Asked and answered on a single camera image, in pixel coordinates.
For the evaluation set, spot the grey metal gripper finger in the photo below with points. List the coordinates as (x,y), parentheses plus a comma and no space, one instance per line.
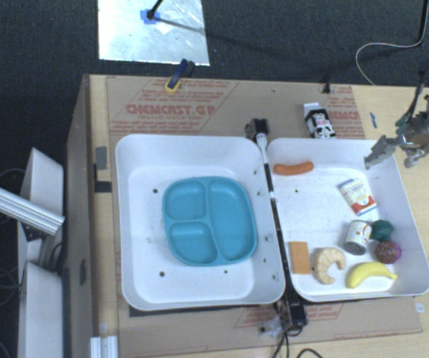
(380,151)
(412,159)

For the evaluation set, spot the white and red carton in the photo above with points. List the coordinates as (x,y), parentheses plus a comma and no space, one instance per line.
(357,196)

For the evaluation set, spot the black and white milk carton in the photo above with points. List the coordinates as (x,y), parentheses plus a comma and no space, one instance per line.
(320,122)

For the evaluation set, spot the green broccoli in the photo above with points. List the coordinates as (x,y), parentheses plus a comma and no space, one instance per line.
(382,230)

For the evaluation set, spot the orange sausage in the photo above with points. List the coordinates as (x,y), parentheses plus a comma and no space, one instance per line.
(293,168)

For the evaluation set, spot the white plastic tray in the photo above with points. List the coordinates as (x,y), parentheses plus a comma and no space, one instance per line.
(143,218)
(311,207)

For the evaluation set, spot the white can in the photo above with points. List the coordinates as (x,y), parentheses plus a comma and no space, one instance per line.
(356,237)

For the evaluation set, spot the purple grapes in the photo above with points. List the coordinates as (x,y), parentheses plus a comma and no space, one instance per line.
(388,252)

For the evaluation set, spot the thin black and white rod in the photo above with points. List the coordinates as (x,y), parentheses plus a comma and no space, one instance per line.
(272,196)

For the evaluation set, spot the yellow banana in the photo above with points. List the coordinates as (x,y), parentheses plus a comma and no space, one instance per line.
(367,272)

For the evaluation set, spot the beige croissant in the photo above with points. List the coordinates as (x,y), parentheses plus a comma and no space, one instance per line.
(326,265)

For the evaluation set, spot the brown cardboard board red print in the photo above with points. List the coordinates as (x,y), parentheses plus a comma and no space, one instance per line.
(206,114)

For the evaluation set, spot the blue divided plate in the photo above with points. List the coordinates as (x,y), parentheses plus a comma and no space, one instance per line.
(214,222)

